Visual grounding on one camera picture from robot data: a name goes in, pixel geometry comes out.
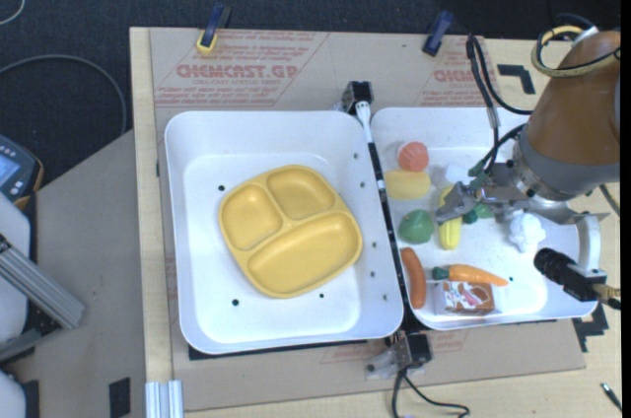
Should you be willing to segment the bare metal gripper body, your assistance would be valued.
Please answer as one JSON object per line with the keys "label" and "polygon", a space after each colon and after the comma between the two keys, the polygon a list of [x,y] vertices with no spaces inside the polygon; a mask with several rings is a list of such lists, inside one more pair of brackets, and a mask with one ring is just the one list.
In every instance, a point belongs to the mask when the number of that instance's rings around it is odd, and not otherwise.
{"label": "bare metal gripper body", "polygon": [[565,192],[519,162],[495,163],[475,178],[473,189],[477,202],[487,205],[498,221],[509,220],[518,211],[555,210],[568,201]]}

